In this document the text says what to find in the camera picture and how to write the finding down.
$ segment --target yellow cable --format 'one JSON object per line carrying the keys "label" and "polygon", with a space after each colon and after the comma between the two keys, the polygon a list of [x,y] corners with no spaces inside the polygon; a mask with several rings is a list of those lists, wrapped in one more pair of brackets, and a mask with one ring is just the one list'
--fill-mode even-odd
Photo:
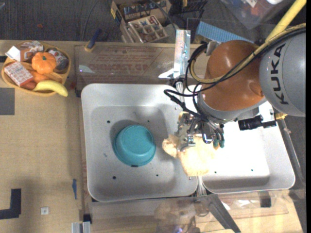
{"label": "yellow cable", "polygon": [[307,0],[296,0],[286,14],[282,17],[280,22],[275,26],[269,36],[266,38],[266,42],[270,40],[273,36],[282,32],[287,28],[288,25],[292,22],[292,20],[296,17],[299,11],[306,5]]}
{"label": "yellow cable", "polygon": [[[263,43],[261,46],[259,46],[253,53],[251,53],[242,63],[240,63],[237,68],[232,72],[230,73],[227,78],[230,78],[231,76],[233,76],[234,74],[236,74],[238,71],[240,71],[242,68],[244,68],[247,64],[249,64],[249,62],[255,58],[263,49],[265,49],[267,46],[269,46],[270,44],[272,44],[275,40],[279,39],[280,37],[292,32],[292,31],[295,31],[295,30],[298,30],[298,29],[302,29],[302,28],[306,28],[307,24],[306,23],[302,23],[302,24],[299,24],[297,26],[293,26],[293,27],[290,27],[280,33],[278,33],[277,35],[273,36],[272,38],[270,38],[267,42]],[[209,79],[209,80],[205,80],[205,79],[201,79],[199,78],[195,72],[194,72],[194,63],[196,61],[196,58],[202,54],[205,50],[202,50],[200,53],[198,53],[198,55],[191,61],[191,64],[190,64],[190,67],[189,67],[189,71],[190,71],[190,74],[191,76],[197,81],[197,82],[200,82],[200,83],[214,83],[214,82],[217,82],[219,79],[221,79],[223,76],[220,76],[218,78],[214,78],[214,79]]]}

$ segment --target blue bowl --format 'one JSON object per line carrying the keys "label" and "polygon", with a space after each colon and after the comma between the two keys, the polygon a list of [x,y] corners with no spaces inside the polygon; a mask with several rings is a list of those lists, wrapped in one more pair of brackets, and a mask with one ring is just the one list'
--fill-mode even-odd
{"label": "blue bowl", "polygon": [[152,134],[141,125],[122,129],[115,138],[113,149],[117,158],[129,166],[146,165],[156,154]]}

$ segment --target fruit basket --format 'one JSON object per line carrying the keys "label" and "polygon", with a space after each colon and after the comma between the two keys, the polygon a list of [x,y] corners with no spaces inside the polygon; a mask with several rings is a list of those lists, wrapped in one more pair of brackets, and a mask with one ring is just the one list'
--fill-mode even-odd
{"label": "fruit basket", "polygon": [[[16,47],[22,45],[25,42],[32,42],[32,41],[22,41],[22,42],[16,44]],[[71,67],[71,58],[70,58],[70,56],[65,51],[63,51],[62,49],[59,49],[58,47],[55,47],[53,45],[50,45],[50,44],[47,44],[47,43],[41,42],[41,41],[40,41],[40,43],[43,45],[43,52],[47,52],[47,51],[49,51],[51,49],[56,49],[57,51],[61,52],[68,59],[68,63],[67,63],[67,65],[66,65],[66,67],[64,69],[62,69],[62,70],[55,69],[53,71],[53,73],[45,74],[49,78],[49,80],[56,81],[56,82],[59,82],[60,84],[64,85],[65,82],[66,82],[66,79],[68,77],[68,74],[70,72],[70,67]],[[10,87],[13,87],[15,89],[18,89],[18,90],[21,90],[21,91],[24,91],[24,92],[27,92],[27,93],[30,93],[30,94],[33,94],[33,95],[42,96],[42,97],[49,97],[49,96],[55,95],[57,93],[57,92],[52,91],[52,90],[32,91],[32,90],[20,87],[17,84],[15,84],[15,82],[4,72],[4,68],[6,66],[10,65],[13,62],[16,62],[16,60],[12,59],[10,57],[7,57],[6,61],[3,64],[3,68],[1,70],[1,75],[2,75],[3,80]],[[31,64],[31,59],[29,59],[27,61],[24,61],[24,62],[21,61],[20,63],[27,70],[34,71],[34,69],[32,67],[32,64]]]}

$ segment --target gray square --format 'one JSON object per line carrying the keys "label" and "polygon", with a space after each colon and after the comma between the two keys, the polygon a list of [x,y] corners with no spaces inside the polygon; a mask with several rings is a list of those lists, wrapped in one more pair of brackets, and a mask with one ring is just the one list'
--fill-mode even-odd
{"label": "gray square", "polygon": [[0,116],[15,114],[15,89],[0,88]]}

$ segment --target snack package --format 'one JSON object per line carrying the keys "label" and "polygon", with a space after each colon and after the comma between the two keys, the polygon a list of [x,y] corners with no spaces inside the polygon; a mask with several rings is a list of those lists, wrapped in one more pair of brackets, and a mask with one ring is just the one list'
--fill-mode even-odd
{"label": "snack package", "polygon": [[4,72],[18,86],[22,86],[34,79],[33,75],[20,62],[9,64],[4,68]]}
{"label": "snack package", "polygon": [[12,46],[5,55],[16,61],[27,61],[31,59],[36,52],[43,51],[43,45],[38,41],[23,42],[20,45]]}

